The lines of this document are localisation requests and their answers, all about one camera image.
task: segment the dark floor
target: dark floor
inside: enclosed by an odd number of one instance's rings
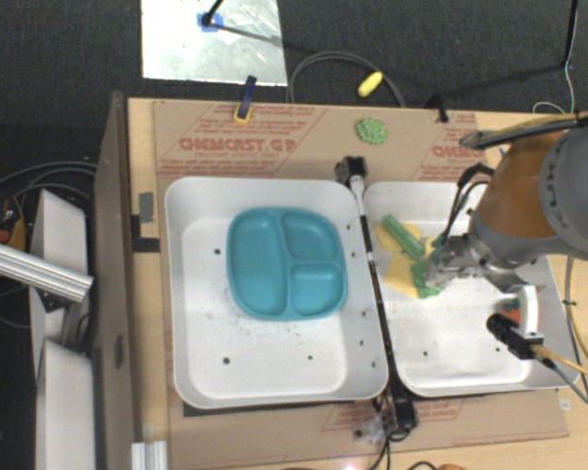
[[[570,0],[278,4],[289,73],[306,50],[340,50],[383,68],[411,107],[432,94],[463,110],[530,112],[538,101],[570,107],[561,68]],[[576,107],[588,109],[588,0],[579,4],[570,76]],[[297,100],[362,103],[354,88],[361,78],[355,66],[318,66],[297,82]],[[201,99],[240,93],[239,86],[141,78],[139,0],[0,0],[0,177],[59,160],[95,162],[116,89],[127,96]],[[256,92],[263,101],[283,97],[282,88]],[[365,103],[393,101],[379,89]],[[0,300],[0,311],[27,319],[18,296]],[[0,469],[33,466],[29,354],[27,333],[0,325]]]

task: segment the green scrubber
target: green scrubber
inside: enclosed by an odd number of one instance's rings
[[[357,135],[360,136],[362,141],[371,145],[385,143],[388,137],[388,129],[385,128],[381,120],[376,118],[361,119],[355,125],[355,130],[357,130]]]
[[[420,241],[414,237],[405,227],[390,214],[386,215],[381,221],[383,226],[392,234],[396,241],[401,245],[408,256],[412,259],[420,259],[424,254],[424,247]]]
[[[427,287],[424,285],[424,276],[427,272],[428,262],[426,259],[422,259],[412,265],[412,280],[414,285],[418,289],[418,296],[423,298],[429,298],[431,296],[438,296],[442,289],[439,287]]]

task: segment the multimeter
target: multimeter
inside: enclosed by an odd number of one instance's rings
[[[25,222],[20,205],[11,195],[0,192],[0,244],[24,251]]]

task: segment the wooden table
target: wooden table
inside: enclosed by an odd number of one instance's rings
[[[156,190],[153,100],[129,100],[129,161],[131,182],[131,213],[138,214],[139,195]],[[498,129],[534,117],[530,114],[475,114],[479,128]],[[489,158],[496,161],[497,154]],[[142,236],[159,237],[158,222],[142,224]],[[141,419],[147,422],[144,440],[166,440],[169,418],[166,382],[166,354],[164,348],[163,306],[161,296],[161,257],[158,253],[134,254],[135,329],[137,337],[132,353],[140,365],[137,371]],[[552,268],[561,294],[564,290],[562,257],[551,258]],[[588,348],[588,262],[578,261],[573,272],[573,297],[578,301],[575,316],[583,340]],[[420,460],[436,466],[455,463],[466,469],[588,469],[588,405],[570,389],[560,392],[569,402],[565,420],[570,435],[564,439],[528,443],[467,446],[419,452],[402,452],[392,458],[392,468],[404,469]],[[368,468],[372,456],[348,459],[305,462],[304,464],[268,465],[262,468],[285,467],[344,469]]]

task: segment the blue divided plate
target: blue divided plate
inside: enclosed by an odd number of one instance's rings
[[[329,315],[346,299],[342,244],[335,227],[310,211],[242,212],[228,229],[226,269],[235,302],[271,320]]]

